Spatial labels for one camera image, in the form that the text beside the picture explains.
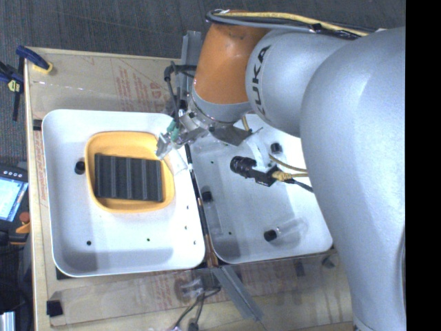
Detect black ribbed block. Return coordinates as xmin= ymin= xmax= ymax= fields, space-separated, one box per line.
xmin=93 ymin=152 xmax=164 ymax=203

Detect brown cardboard board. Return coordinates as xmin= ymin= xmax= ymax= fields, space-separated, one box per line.
xmin=23 ymin=46 xmax=356 ymax=331

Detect white plastic tray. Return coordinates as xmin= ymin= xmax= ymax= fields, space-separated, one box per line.
xmin=187 ymin=114 xmax=334 ymax=265
xmin=41 ymin=108 xmax=207 ymax=278

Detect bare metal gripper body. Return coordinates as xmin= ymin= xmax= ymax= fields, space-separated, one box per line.
xmin=170 ymin=109 xmax=263 ymax=150

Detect black cylinder on white bracket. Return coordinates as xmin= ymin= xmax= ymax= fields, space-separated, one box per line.
xmin=229 ymin=129 xmax=280 ymax=188

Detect orange plastic dish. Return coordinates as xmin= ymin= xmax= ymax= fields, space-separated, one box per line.
xmin=84 ymin=131 xmax=176 ymax=214

